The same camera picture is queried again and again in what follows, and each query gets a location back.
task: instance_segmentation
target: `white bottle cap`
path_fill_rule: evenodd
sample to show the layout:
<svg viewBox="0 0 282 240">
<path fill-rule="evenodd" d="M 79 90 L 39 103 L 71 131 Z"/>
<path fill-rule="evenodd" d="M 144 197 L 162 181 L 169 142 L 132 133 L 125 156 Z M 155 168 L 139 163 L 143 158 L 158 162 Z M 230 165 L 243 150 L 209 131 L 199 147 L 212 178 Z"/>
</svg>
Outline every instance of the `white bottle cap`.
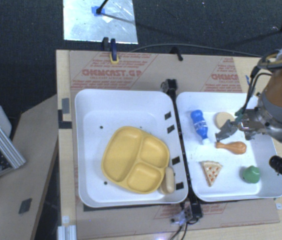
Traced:
<svg viewBox="0 0 282 240">
<path fill-rule="evenodd" d="M 202 144 L 203 144 L 203 145 L 207 145 L 207 144 L 209 144 L 209 143 L 210 143 L 209 138 L 204 138 L 204 139 L 202 140 Z"/>
</svg>

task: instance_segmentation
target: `yellow divided plate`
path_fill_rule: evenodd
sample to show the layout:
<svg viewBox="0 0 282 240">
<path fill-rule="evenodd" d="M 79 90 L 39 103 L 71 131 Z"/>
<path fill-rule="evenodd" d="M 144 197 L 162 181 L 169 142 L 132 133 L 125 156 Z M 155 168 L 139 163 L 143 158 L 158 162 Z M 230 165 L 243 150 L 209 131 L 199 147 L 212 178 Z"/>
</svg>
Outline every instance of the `yellow divided plate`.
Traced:
<svg viewBox="0 0 282 240">
<path fill-rule="evenodd" d="M 119 128 L 103 154 L 101 168 L 112 182 L 130 191 L 148 194 L 160 186 L 169 164 L 167 145 L 131 126 Z"/>
</svg>

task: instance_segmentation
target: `pizza slice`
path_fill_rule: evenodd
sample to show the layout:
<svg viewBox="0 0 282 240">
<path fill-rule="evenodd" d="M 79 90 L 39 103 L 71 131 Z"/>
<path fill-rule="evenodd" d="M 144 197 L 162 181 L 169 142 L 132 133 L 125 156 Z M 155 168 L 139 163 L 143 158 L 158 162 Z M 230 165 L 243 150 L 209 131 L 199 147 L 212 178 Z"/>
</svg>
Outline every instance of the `pizza slice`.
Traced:
<svg viewBox="0 0 282 240">
<path fill-rule="evenodd" d="M 209 187 L 211 187 L 216 181 L 216 178 L 222 169 L 222 165 L 214 161 L 203 161 L 201 164 L 207 183 L 209 184 Z"/>
</svg>

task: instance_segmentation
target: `silver reflective sheet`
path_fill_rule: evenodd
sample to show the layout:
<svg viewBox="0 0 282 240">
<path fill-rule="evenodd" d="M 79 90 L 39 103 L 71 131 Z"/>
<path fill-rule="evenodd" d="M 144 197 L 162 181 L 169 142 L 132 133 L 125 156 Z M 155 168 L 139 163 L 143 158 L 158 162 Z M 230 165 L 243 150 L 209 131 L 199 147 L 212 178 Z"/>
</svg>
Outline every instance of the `silver reflective sheet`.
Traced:
<svg viewBox="0 0 282 240">
<path fill-rule="evenodd" d="M 64 39 L 101 42 L 104 37 L 117 43 L 138 44 L 132 0 L 109 0 L 102 15 L 95 15 L 104 0 L 63 0 Z"/>
</svg>

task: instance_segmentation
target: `blue bottle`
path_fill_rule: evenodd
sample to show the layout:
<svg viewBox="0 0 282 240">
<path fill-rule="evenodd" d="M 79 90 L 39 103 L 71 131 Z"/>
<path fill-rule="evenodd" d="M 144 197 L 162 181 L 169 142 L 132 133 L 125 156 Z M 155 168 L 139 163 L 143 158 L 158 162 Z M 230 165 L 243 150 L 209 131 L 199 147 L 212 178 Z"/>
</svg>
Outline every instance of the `blue bottle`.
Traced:
<svg viewBox="0 0 282 240">
<path fill-rule="evenodd" d="M 201 110 L 195 110 L 191 112 L 191 118 L 193 121 L 193 126 L 195 128 L 195 131 L 198 135 L 202 138 L 202 143 L 207 144 L 209 143 L 209 139 L 207 136 L 208 133 L 208 126 L 206 123 L 206 120 L 203 118 L 203 113 Z"/>
</svg>

